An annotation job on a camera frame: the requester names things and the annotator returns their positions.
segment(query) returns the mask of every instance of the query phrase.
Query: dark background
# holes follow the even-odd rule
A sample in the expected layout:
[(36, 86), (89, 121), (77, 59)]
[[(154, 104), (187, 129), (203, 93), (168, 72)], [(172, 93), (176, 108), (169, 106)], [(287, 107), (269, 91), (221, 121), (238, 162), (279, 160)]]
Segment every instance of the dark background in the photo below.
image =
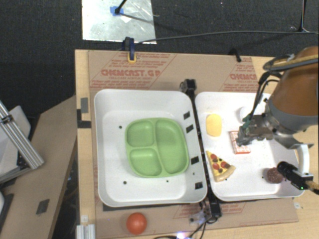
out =
[[(302, 0), (152, 0), (158, 37), (229, 30), (293, 31)], [(318, 31), (319, 0), (308, 0), (305, 28)], [(160, 41), (138, 51), (278, 56), (318, 45), (318, 35), (228, 34)], [(74, 50), (120, 48), (82, 40), (81, 0), (0, 0), (0, 100), (28, 116), (75, 93)]]

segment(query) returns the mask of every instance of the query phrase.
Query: cardboard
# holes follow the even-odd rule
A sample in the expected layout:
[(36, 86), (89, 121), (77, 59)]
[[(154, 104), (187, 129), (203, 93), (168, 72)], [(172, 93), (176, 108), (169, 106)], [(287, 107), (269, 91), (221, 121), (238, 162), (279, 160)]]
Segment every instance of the cardboard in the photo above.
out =
[(51, 238), (75, 156), (76, 111), (72, 97), (40, 116), (32, 138), (45, 163), (5, 187), (13, 194), (0, 238)]
[[(111, 211), (108, 208), (103, 208), (97, 193), (93, 106), (95, 94), (103, 88), (178, 90), (179, 84), (187, 78), (196, 79), (197, 94), (203, 91), (255, 92), (257, 79), (262, 74), (261, 66), (270, 60), (270, 58), (242, 57), (243, 62), (238, 63), (233, 56), (143, 52), (137, 52), (137, 58), (136, 64), (129, 64), (126, 52), (76, 51), (77, 82), (80, 81), (84, 84), (77, 84), (77, 108), (81, 109), (81, 100), (86, 99), (88, 101), (90, 107), (88, 112), (82, 114), (82, 120), (85, 117), (86, 120), (91, 122), (92, 126), (92, 130), (90, 128), (78, 130), (78, 135), (81, 139), (83, 139), (84, 134), (92, 136), (92, 139), (78, 142), (79, 151), (82, 148), (86, 148), (87, 151), (83, 155), (85, 155), (86, 161), (90, 160), (89, 163), (82, 164), (83, 167), (93, 171), (92, 174), (85, 173), (85, 182), (81, 182), (81, 179), (79, 182), (80, 198), (83, 196), (86, 199), (86, 201), (80, 201), (80, 214), (83, 217), (88, 217), (81, 224), (96, 224), (98, 239), (127, 238), (131, 236), (126, 229), (125, 222), (126, 218), (136, 211), (142, 212), (148, 220), (148, 227), (139, 238), (144, 235), (150, 235), (144, 238), (153, 238), (156, 234), (193, 231), (196, 226), (189, 224), (188, 217), (197, 213), (200, 209), (198, 204), (128, 208)], [(271, 91), (271, 88), (266, 90), (268, 93), (271, 93)], [(314, 137), (313, 141), (316, 142), (317, 147), (311, 150), (311, 154), (316, 159), (316, 156), (318, 157), (318, 138)], [(92, 145), (91, 153), (88, 152), (87, 144)], [(311, 171), (318, 171), (318, 167), (311, 167)], [(88, 181), (94, 181), (94, 200), (92, 199), (92, 192), (88, 192), (86, 188)], [(304, 195), (310, 199), (316, 197), (311, 192), (306, 192)], [(225, 230), (226, 228), (250, 227), (251, 229), (251, 226), (288, 224), (298, 221), (294, 202), (290, 198), (225, 203), (222, 204), (221, 208), (223, 216), (217, 223), (206, 226), (208, 231), (204, 238), (211, 238), (212, 235), (223, 235), (227, 238), (223, 232), (228, 231)], [(209, 230), (214, 229), (223, 230), (221, 232), (217, 230), (214, 231), (214, 234), (210, 234)], [(271, 235), (271, 238), (276, 238), (277, 236), (276, 233), (268, 234)]]

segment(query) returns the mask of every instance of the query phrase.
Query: white tray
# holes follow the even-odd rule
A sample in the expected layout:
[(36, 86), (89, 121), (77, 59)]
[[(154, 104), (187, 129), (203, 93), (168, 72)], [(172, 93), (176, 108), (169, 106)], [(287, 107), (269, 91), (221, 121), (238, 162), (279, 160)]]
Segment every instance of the white tray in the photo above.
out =
[[(94, 107), (98, 189), (106, 205), (196, 203), (205, 198), (207, 184), (192, 104), (187, 95), (175, 91), (101, 90), (95, 96)], [(188, 112), (190, 117), (184, 119)], [(181, 125), (190, 159), (185, 172), (165, 178), (143, 178), (130, 168), (125, 129), (132, 121), (146, 118), (169, 118)], [(186, 133), (190, 125), (193, 130)], [(195, 157), (198, 162), (192, 165)]]
[[(207, 163), (212, 190), (223, 201), (299, 196), (303, 191), (292, 186), (290, 181), (271, 184), (263, 178), (266, 169), (276, 167), (280, 161), (286, 161), (298, 167), (298, 160), (293, 150), (287, 150), (275, 140), (254, 140), (249, 145), (251, 153), (234, 154), (229, 132), (238, 131), (242, 124), (239, 118), (240, 110), (244, 107), (250, 112), (254, 98), (253, 93), (222, 92), (203, 92), (196, 97), (195, 103), (205, 151), (215, 153), (236, 167), (227, 181), (216, 183), (211, 167)], [(261, 114), (264, 110), (265, 103), (262, 102), (257, 106), (255, 114)], [(206, 133), (206, 117), (211, 113), (219, 114), (222, 118), (222, 134), (219, 137), (212, 137)]]

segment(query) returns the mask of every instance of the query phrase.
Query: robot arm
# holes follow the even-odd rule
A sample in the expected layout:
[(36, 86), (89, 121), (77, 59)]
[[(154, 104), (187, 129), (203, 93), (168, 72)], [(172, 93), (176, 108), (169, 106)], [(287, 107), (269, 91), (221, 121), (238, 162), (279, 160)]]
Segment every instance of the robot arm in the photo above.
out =
[[(253, 109), (239, 128), (237, 144), (247, 145), (252, 140), (266, 138), (275, 139), (287, 149), (296, 149), (299, 168), (281, 162), (277, 169), (295, 187), (301, 190), (311, 188), (308, 184), (313, 176), (309, 174), (308, 148), (313, 144), (298, 142), (293, 135), (318, 124), (318, 47), (306, 48), (296, 56), (275, 58), (266, 63), (264, 69), (266, 72), (258, 82)], [(279, 80), (267, 80), (270, 76)], [(255, 115), (262, 92), (270, 81), (278, 84), (270, 98), (264, 100), (264, 113)]]

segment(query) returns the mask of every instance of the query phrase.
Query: blue clamp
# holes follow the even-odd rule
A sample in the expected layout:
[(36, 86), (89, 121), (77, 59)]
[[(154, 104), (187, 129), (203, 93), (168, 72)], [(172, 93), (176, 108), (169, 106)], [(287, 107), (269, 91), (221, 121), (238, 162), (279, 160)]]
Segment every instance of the blue clamp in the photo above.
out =
[(129, 63), (133, 64), (136, 62), (134, 38), (125, 37), (125, 40), (122, 42), (122, 50), (129, 51), (128, 53)]

